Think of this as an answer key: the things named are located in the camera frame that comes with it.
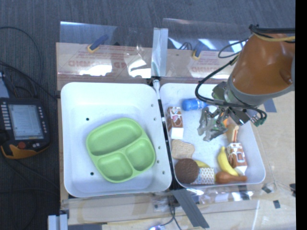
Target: device screen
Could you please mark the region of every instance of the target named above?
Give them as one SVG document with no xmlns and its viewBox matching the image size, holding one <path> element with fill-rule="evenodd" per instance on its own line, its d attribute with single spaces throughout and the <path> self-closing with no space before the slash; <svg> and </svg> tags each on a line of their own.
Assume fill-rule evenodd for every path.
<svg viewBox="0 0 307 230">
<path fill-rule="evenodd" d="M 15 140 L 43 139 L 37 107 L 35 105 L 9 105 Z"/>
</svg>

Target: emergency stop button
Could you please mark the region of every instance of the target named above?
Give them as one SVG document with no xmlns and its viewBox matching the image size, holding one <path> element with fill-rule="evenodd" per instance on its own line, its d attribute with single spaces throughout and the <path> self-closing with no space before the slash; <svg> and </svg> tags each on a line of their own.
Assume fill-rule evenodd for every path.
<svg viewBox="0 0 307 230">
<path fill-rule="evenodd" d="M 25 149 L 26 144 L 23 141 L 20 141 L 17 146 L 19 149 Z"/>
</svg>

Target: chocolate milk carton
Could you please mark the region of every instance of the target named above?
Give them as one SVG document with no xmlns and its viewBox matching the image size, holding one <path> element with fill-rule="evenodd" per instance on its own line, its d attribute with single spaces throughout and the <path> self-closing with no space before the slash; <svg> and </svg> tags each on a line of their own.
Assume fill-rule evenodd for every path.
<svg viewBox="0 0 307 230">
<path fill-rule="evenodd" d="M 226 148 L 226 153 L 231 167 L 233 167 L 239 175 L 244 175 L 248 164 L 246 162 L 242 144 L 230 143 Z"/>
<path fill-rule="evenodd" d="M 170 106 L 167 109 L 166 125 L 172 139 L 183 139 L 183 122 L 180 107 Z"/>
</svg>

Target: white plastic tray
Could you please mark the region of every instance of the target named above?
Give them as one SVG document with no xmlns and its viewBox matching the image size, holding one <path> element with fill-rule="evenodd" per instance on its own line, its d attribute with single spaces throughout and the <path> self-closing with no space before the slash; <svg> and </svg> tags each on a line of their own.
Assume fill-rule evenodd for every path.
<svg viewBox="0 0 307 230">
<path fill-rule="evenodd" d="M 166 190 L 172 180 L 157 96 L 145 84 L 66 84 L 61 91 L 64 185 L 75 197 Z M 86 146 L 94 128 L 121 117 L 137 121 L 153 143 L 155 164 L 135 178 L 112 183 L 103 178 Z"/>
<path fill-rule="evenodd" d="M 200 87 L 200 94 L 211 97 L 212 90 L 215 85 L 204 84 Z M 186 83 L 167 83 L 160 89 L 160 96 L 163 104 L 163 110 L 166 115 L 166 110 L 169 106 L 181 106 L 183 99 L 195 98 L 196 84 Z M 217 155 L 222 146 L 227 146 L 228 141 L 226 135 L 220 135 L 210 142 L 204 141 L 205 136 L 199 136 L 197 128 L 199 127 L 199 120 L 201 117 L 201 110 L 182 110 L 183 117 L 183 140 L 184 142 L 193 144 L 195 146 L 195 152 L 192 158 L 200 160 L 214 168 L 215 173 L 220 171 Z M 248 180 L 245 183 L 231 183 L 231 184 L 214 184 L 214 185 L 194 185 L 194 184 L 181 184 L 183 187 L 189 188 L 204 188 L 213 186 L 226 186 L 236 184 L 259 184 L 265 178 L 265 168 L 261 159 L 259 148 L 252 131 L 251 123 L 247 122 L 243 126 L 240 126 L 238 131 L 237 141 L 242 143 L 244 153 L 247 159 L 248 168 L 245 175 Z M 173 165 L 177 163 L 177 160 L 173 159 Z"/>
</svg>

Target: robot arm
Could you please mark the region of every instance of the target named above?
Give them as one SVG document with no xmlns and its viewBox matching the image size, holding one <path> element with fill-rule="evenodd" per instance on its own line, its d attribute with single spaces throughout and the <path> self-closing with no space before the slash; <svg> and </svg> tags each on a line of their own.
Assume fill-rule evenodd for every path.
<svg viewBox="0 0 307 230">
<path fill-rule="evenodd" d="M 253 35 L 239 55 L 196 87 L 198 99 L 217 107 L 213 113 L 208 110 L 202 113 L 200 124 L 201 130 L 206 132 L 206 141 L 227 130 L 223 121 L 229 117 L 238 125 L 248 121 L 256 126 L 263 124 L 267 115 L 258 107 L 268 99 L 295 90 L 295 37 L 285 34 L 295 33 L 295 29 L 260 29 L 251 25 L 250 30 Z M 213 99 L 198 93 L 208 78 L 233 64 L 236 65 L 228 81 L 214 87 Z"/>
</svg>

